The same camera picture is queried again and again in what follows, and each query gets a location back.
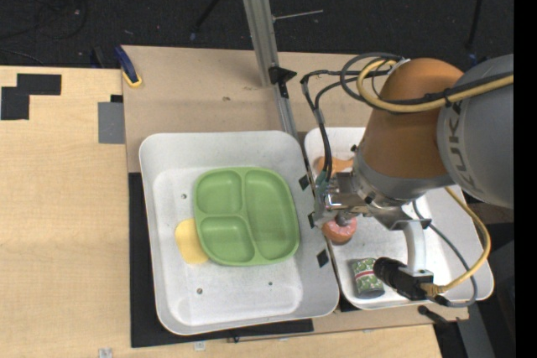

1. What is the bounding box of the black cylinder on white bracket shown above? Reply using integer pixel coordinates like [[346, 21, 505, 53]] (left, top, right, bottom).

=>
[[372, 217, 435, 302]]

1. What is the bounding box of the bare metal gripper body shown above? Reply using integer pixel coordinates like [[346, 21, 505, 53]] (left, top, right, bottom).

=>
[[322, 171, 406, 230]]

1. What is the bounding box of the green divided plate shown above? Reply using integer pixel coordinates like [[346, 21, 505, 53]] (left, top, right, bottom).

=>
[[192, 166, 302, 267]]

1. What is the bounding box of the brown cardboard board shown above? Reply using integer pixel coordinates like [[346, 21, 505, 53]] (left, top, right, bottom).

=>
[[120, 44, 471, 344]]

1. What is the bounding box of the thin black and white rod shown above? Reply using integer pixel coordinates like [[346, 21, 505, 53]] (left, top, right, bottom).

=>
[[295, 132, 321, 206]]

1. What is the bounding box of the green and red can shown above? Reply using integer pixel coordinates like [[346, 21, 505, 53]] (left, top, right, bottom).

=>
[[349, 257, 387, 300]]

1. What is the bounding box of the yellow flat toy slice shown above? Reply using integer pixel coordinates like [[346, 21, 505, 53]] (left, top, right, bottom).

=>
[[174, 217, 211, 266]]

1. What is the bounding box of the white plastic tray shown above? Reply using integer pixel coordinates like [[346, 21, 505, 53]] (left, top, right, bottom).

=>
[[138, 130, 341, 336], [303, 126, 495, 311]]

